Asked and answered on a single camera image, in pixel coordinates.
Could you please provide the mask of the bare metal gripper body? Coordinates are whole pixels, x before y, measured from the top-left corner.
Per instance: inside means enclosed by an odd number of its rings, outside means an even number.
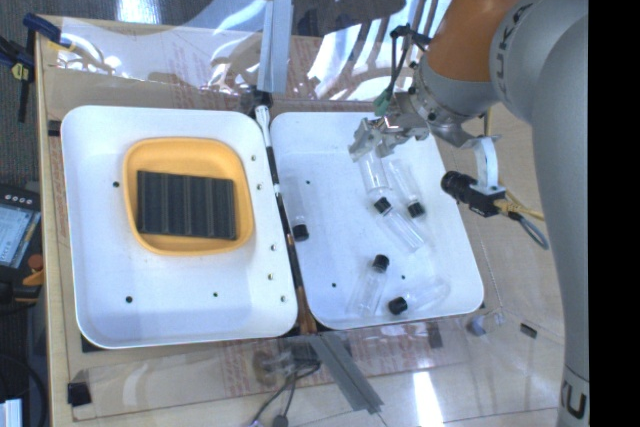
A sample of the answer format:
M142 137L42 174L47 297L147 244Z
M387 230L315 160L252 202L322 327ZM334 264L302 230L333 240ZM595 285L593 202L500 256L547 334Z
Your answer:
M400 138L425 139L439 110L433 98L417 90L394 93L384 115L385 130Z

